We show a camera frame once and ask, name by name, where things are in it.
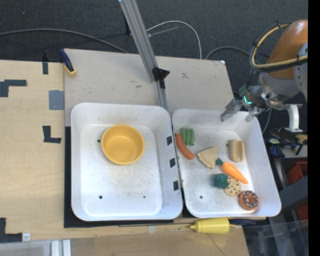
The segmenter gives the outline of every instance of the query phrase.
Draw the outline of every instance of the tray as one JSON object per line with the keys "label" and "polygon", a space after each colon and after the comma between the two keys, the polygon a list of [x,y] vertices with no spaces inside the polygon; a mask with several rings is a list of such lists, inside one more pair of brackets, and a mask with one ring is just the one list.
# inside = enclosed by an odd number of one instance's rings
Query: tray
{"label": "tray", "polygon": [[[116,124],[143,135],[145,151],[115,165],[102,148]],[[84,221],[171,220],[183,208],[169,113],[160,106],[80,103],[71,112],[71,207]]]}
{"label": "tray", "polygon": [[173,131],[180,133],[180,128],[193,129],[194,145],[187,146],[190,151],[196,155],[218,146],[217,157],[229,162],[232,161],[228,141],[242,140],[245,158],[232,163],[248,180],[248,184],[241,183],[241,190],[254,191],[259,198],[259,207],[256,211],[243,210],[237,197],[227,196],[223,189],[214,187],[214,175],[223,173],[220,165],[207,168],[197,156],[188,160],[177,150],[186,208],[197,218],[276,216],[281,210],[281,201],[258,120],[246,122],[248,113],[239,111],[221,122],[221,114],[222,111],[217,110],[177,109],[172,114]]}

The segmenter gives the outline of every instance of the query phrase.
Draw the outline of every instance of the yellow bowl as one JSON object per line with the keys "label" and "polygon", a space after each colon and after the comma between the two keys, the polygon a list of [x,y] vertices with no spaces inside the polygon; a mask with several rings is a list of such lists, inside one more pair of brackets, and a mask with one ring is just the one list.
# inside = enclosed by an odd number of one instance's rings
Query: yellow bowl
{"label": "yellow bowl", "polygon": [[145,152],[145,140],[141,133],[127,124],[116,124],[105,130],[101,147],[113,164],[124,166],[137,162]]}

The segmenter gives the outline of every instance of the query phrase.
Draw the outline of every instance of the white cable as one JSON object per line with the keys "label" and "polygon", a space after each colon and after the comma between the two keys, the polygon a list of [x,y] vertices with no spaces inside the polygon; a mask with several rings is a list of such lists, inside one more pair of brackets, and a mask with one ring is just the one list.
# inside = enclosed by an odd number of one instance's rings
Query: white cable
{"label": "white cable", "polygon": [[196,38],[197,38],[197,40],[198,40],[200,60],[201,60],[201,59],[202,59],[202,50],[201,50],[200,39],[199,39],[199,36],[198,36],[196,30],[195,30],[192,26],[190,26],[189,24],[187,24],[187,23],[185,23],[185,22],[183,22],[183,21],[180,21],[180,20],[169,20],[169,21],[165,21],[165,22],[163,22],[163,23],[160,23],[160,24],[158,24],[158,25],[155,25],[155,26],[153,26],[153,27],[150,27],[150,28],[148,28],[146,31],[148,32],[148,31],[150,31],[150,30],[153,30],[153,29],[155,29],[155,28],[157,28],[157,27],[159,27],[159,26],[162,26],[162,25],[168,24],[168,23],[181,23],[181,24],[184,24],[184,25],[188,26],[190,29],[192,29],[192,31],[195,33],[195,36],[196,36]]}

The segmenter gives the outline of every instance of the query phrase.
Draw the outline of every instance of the black bracket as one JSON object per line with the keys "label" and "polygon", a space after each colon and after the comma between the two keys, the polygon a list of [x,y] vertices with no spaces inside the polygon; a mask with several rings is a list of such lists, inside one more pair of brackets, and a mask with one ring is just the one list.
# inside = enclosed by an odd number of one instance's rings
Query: black bracket
{"label": "black bracket", "polygon": [[152,69],[152,73],[153,73],[153,77],[156,81],[159,80],[160,82],[160,88],[161,89],[165,89],[165,78],[167,77],[167,75],[169,75],[170,71],[168,70],[164,70],[158,67],[154,67]]}
{"label": "black bracket", "polygon": [[0,218],[0,243],[22,242],[22,233],[6,234],[6,218]]}

